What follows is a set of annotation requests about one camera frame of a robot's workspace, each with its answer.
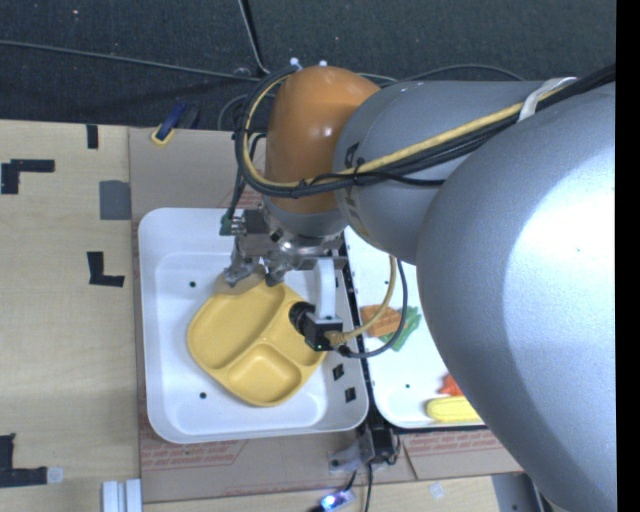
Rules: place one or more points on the tan round biscuit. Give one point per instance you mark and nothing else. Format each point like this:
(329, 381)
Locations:
(231, 289)

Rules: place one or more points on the orange-red toy food piece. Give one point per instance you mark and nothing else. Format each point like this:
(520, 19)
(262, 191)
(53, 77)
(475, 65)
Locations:
(451, 386)

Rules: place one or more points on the white plastic tray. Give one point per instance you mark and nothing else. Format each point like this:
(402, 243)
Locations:
(170, 350)
(400, 380)

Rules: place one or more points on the black cylinder on white bracket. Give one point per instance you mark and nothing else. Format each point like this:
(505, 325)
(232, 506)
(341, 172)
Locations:
(314, 327)

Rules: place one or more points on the yellow divided plate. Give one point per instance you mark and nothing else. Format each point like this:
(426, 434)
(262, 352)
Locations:
(260, 345)

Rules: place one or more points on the orange ridged carrot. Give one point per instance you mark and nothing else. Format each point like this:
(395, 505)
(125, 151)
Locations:
(379, 320)

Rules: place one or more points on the yellow toy corn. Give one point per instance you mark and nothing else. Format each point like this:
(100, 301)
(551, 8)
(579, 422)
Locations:
(450, 410)

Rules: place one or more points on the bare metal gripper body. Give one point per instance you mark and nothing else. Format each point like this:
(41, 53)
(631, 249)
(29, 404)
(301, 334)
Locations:
(295, 250)

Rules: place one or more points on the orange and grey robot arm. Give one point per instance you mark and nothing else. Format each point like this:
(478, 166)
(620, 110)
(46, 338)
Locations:
(525, 280)

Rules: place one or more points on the brown cardboard board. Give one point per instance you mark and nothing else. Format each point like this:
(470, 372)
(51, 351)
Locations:
(190, 170)

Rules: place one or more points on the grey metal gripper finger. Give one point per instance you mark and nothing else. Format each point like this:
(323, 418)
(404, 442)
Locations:
(276, 272)
(240, 272)

